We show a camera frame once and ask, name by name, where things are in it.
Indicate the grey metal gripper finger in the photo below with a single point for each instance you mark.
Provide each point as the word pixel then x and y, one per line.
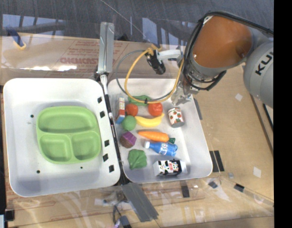
pixel 176 98
pixel 187 98

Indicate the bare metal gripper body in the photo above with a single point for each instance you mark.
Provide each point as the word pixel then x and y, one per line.
pixel 187 81

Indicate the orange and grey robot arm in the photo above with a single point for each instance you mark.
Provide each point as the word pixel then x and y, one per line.
pixel 222 41

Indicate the white can with strawberries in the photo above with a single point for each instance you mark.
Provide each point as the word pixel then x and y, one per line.
pixel 176 117

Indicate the red tomato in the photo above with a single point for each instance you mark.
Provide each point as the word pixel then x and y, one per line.
pixel 155 109
pixel 131 110

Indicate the yellow banana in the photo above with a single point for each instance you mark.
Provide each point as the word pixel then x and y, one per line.
pixel 148 122

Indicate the green pea pod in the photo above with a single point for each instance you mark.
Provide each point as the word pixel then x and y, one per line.
pixel 136 100

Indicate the orange carrot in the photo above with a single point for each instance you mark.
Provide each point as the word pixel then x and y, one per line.
pixel 153 136

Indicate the white plastic tray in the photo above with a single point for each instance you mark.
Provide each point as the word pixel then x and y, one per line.
pixel 196 146
pixel 22 127

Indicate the blue bottle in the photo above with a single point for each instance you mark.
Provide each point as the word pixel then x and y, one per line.
pixel 163 148

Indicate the brown cardboard board red print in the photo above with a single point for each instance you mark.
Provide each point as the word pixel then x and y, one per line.
pixel 226 132

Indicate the green lime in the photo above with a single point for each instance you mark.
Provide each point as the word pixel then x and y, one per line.
pixel 129 123

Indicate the white red blue small carton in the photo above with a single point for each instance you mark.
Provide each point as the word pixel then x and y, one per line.
pixel 121 108

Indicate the black and white milk carton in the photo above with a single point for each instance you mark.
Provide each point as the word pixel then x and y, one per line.
pixel 169 167

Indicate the green lettuce leaf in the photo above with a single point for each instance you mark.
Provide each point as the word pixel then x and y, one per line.
pixel 137 159

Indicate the green divided plate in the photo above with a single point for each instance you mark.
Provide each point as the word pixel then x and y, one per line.
pixel 67 134

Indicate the black cylinder on white bracket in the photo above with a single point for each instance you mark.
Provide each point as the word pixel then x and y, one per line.
pixel 158 64

